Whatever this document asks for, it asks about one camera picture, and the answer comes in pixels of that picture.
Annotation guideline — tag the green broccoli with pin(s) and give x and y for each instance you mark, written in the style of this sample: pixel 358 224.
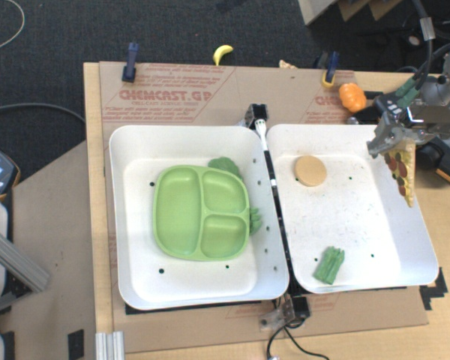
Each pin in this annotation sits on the green broccoli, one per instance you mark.
pixel 225 163

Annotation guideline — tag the brown cardboard board red print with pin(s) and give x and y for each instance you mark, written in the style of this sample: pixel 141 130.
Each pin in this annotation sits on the brown cardboard board red print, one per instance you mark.
pixel 217 92

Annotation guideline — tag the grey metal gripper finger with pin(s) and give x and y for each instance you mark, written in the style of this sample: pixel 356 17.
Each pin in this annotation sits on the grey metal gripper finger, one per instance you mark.
pixel 381 143
pixel 416 135

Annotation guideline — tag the white plastic tray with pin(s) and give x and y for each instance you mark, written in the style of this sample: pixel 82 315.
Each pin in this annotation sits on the white plastic tray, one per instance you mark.
pixel 345 216
pixel 142 246

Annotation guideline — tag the yellow banana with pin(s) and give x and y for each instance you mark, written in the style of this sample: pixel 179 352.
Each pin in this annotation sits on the yellow banana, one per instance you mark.
pixel 221 53

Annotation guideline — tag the tan round biscuit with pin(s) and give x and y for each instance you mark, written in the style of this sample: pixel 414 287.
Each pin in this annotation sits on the tan round biscuit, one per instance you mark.
pixel 310 171

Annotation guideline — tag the thin black and white rod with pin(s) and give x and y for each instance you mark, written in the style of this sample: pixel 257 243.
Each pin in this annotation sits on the thin black and white rod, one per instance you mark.
pixel 275 189

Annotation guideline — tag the green toy lettuce leaf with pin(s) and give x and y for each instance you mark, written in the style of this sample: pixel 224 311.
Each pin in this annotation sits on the green toy lettuce leaf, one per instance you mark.
pixel 255 221

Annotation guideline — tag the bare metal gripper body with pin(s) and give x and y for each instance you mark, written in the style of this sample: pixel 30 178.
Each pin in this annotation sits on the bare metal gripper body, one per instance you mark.
pixel 437 116

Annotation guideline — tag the toy pizza slice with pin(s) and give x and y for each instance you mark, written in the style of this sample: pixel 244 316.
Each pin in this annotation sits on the toy pizza slice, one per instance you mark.
pixel 402 171

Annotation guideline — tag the green asparagus bunch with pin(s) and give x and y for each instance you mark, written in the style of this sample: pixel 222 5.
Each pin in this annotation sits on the green asparagus bunch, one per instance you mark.
pixel 329 265

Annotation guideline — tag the green divided plate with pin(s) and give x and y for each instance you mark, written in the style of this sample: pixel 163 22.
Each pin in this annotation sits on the green divided plate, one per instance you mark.
pixel 195 212

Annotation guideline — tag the beige toy food piece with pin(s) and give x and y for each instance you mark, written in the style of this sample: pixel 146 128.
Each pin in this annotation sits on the beige toy food piece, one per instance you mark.
pixel 287 65

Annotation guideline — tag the orange toy pumpkin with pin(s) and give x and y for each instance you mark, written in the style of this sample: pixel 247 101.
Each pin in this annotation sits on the orange toy pumpkin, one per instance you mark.
pixel 352 96

